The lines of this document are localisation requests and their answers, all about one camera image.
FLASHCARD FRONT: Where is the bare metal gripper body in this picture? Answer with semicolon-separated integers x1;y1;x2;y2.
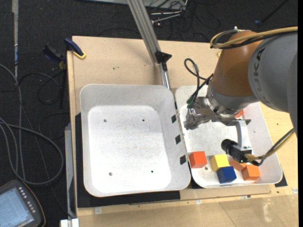
188;96;240;127

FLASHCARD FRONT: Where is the white plastic tray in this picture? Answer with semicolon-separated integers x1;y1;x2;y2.
80;83;192;198
174;85;284;189

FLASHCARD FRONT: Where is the red cube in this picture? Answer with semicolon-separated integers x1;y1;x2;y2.
188;151;208;169

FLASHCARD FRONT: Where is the yellow cube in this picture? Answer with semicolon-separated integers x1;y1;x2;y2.
210;154;230;173

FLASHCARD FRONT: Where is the blue cube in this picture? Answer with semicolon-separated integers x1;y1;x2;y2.
216;166;237;184

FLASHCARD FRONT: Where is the pale wood board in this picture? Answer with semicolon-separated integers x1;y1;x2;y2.
67;35;298;217

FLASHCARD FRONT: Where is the black cylinder on white bracket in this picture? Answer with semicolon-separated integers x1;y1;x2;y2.
220;119;253;164

